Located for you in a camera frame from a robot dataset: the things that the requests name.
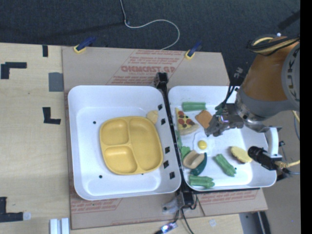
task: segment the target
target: white cable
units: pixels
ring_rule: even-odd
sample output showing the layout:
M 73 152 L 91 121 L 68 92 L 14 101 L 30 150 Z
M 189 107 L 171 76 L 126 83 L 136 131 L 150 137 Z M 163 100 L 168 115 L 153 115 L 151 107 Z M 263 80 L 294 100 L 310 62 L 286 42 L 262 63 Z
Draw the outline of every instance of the white cable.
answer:
M 145 26 L 147 26 L 147 25 L 149 25 L 149 24 L 152 24 L 152 23 L 158 22 L 158 21 L 168 22 L 168 23 L 172 24 L 172 25 L 176 28 L 176 30 L 177 30 L 177 39 L 175 40 L 175 42 L 172 43 L 172 44 L 170 44 L 169 46 L 167 46 L 167 47 L 165 47 L 165 48 L 162 48 L 161 50 L 168 49 L 168 48 L 172 47 L 173 45 L 175 45 L 175 44 L 179 41 L 179 39 L 180 39 L 180 30 L 179 30 L 179 28 L 178 28 L 173 22 L 168 21 L 168 20 L 166 20 L 166 19 L 157 19 L 157 20 L 148 22 L 148 23 L 146 23 L 146 24 L 144 24 L 144 25 L 141 25 L 141 26 L 130 26 L 130 25 L 128 25 L 128 24 L 127 24 L 127 19 L 126 19 L 126 12 L 125 12 L 125 10 L 124 10 L 123 4 L 122 4 L 122 0 L 119 0 L 119 2 L 120 2 L 120 6 L 121 6 L 121 9 L 122 9 L 122 12 L 123 12 L 123 16 L 124 16 L 124 23 L 125 23 L 125 25 L 126 25 L 128 28 L 130 28 L 130 29 L 143 28 L 143 27 L 145 27 Z

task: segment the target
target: yellow plate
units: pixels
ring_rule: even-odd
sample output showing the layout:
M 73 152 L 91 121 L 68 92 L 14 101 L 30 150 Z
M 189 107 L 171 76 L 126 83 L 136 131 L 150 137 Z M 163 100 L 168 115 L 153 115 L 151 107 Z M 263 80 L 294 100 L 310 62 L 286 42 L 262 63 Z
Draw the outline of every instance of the yellow plate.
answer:
M 158 132 L 145 117 L 118 117 L 101 125 L 100 144 L 106 166 L 119 175 L 151 172 L 163 161 Z

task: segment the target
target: pizza slice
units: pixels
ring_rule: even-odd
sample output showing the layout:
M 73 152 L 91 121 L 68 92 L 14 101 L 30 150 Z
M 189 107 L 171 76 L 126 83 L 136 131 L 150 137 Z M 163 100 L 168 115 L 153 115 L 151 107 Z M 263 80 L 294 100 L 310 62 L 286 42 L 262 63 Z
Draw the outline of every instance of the pizza slice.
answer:
M 192 121 L 182 110 L 175 108 L 175 113 L 177 117 L 177 129 L 181 135 L 188 135 L 199 128 L 199 125 Z

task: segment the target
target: blue and yellow clamp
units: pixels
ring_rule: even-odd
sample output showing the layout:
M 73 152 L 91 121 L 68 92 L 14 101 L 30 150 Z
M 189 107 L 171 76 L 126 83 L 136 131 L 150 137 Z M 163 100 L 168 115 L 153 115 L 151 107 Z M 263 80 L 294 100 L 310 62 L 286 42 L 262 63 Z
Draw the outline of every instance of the blue and yellow clamp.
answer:
M 201 41 L 198 41 L 193 48 L 191 48 L 190 50 L 188 50 L 185 53 L 185 58 L 190 60 L 194 57 L 195 55 L 195 51 L 199 51 L 201 49 Z
M 78 44 L 77 46 L 74 47 L 74 51 L 76 52 L 76 54 L 80 54 L 83 51 L 86 50 L 86 47 L 91 46 L 97 38 L 95 37 L 88 37 L 87 39 L 85 39 L 84 41 L 82 41 L 80 44 Z

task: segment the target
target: white tray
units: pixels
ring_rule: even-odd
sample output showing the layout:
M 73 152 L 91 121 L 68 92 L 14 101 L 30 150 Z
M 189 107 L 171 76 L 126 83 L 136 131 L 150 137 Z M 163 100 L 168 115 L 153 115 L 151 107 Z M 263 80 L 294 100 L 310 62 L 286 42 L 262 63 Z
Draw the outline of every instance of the white tray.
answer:
M 79 196 L 99 200 L 171 193 L 180 187 L 181 175 L 168 116 L 158 89 L 149 86 L 77 86 L 69 92 L 68 104 L 74 186 Z M 101 153 L 101 124 L 115 117 L 145 117 L 151 110 L 158 110 L 155 126 L 165 164 L 145 174 L 116 175 L 110 172 Z
M 182 110 L 182 102 L 194 101 L 205 102 L 207 111 L 213 115 L 215 106 L 222 102 L 226 96 L 228 87 L 220 86 L 177 86 L 169 91 L 170 109 L 173 117 L 173 123 L 176 128 L 176 111 L 175 108 Z M 236 92 L 229 98 L 228 103 L 234 103 Z M 200 111 L 185 112 L 195 123 L 198 123 L 195 116 Z M 197 141 L 203 139 L 207 142 L 206 150 L 200 150 L 197 147 Z M 208 161 L 201 176 L 208 176 L 214 179 L 215 186 L 210 189 L 203 187 L 190 186 L 188 177 L 190 169 L 183 167 L 183 174 L 187 184 L 196 191 L 219 191 L 219 190 L 234 190 L 234 189 L 251 189 L 260 187 L 272 186 L 276 181 L 276 172 L 269 171 L 263 168 L 259 163 L 252 161 L 251 163 L 242 164 L 235 159 L 231 153 L 231 146 L 238 146 L 244 150 L 248 150 L 251 146 L 263 147 L 268 149 L 268 144 L 264 134 L 256 133 L 255 131 L 244 126 L 242 129 L 230 129 L 223 132 L 223 135 L 207 137 L 204 133 L 204 128 L 200 128 L 189 135 L 181 136 L 183 146 L 188 146 L 191 150 L 196 150 L 199 153 L 207 152 Z M 235 177 L 227 176 L 221 168 L 213 160 L 213 157 L 222 153 L 224 157 L 236 168 Z

